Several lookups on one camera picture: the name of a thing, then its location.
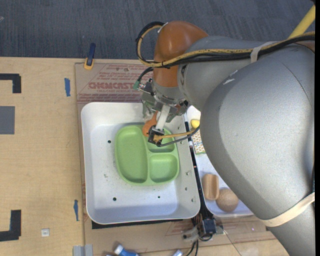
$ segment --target white tray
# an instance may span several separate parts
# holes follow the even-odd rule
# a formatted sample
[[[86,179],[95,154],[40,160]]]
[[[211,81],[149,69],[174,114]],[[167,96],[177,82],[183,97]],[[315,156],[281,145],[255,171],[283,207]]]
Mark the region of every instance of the white tray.
[[[174,181],[138,186],[119,176],[114,153],[116,133],[123,126],[142,124],[142,108],[142,103],[92,102],[81,111],[86,209],[98,224],[189,219],[200,210],[187,140],[177,143],[180,170]],[[173,134],[186,131],[182,116],[165,128]]]

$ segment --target wooden ball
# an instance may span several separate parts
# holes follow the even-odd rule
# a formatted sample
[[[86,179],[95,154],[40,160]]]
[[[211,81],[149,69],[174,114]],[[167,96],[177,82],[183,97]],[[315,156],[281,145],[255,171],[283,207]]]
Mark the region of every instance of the wooden ball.
[[[221,188],[219,191],[219,197],[215,201],[218,207],[227,213],[233,212],[239,203],[239,198],[229,188]]]

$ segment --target gray carpet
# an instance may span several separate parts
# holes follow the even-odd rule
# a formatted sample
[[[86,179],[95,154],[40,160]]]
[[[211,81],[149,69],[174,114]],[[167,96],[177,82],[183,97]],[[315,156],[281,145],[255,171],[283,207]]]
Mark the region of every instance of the gray carpet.
[[[0,0],[0,56],[136,59],[135,38],[149,22],[182,20],[209,35],[286,39],[310,0]],[[309,31],[315,30],[313,24]],[[143,43],[153,57],[155,33]]]

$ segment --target green plate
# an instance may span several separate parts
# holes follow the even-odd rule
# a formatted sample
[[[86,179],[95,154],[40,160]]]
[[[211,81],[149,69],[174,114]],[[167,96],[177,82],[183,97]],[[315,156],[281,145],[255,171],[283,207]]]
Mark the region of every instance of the green plate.
[[[157,147],[142,134],[142,125],[121,128],[115,136],[115,161],[119,175],[134,185],[157,185],[174,180],[179,174],[175,143]],[[165,138],[162,143],[173,141]]]

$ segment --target gray square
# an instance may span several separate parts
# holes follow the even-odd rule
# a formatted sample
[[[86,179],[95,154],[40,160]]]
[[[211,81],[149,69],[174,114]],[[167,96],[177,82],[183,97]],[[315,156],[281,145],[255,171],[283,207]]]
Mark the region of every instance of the gray square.
[[[14,106],[0,106],[0,134],[15,134]]]

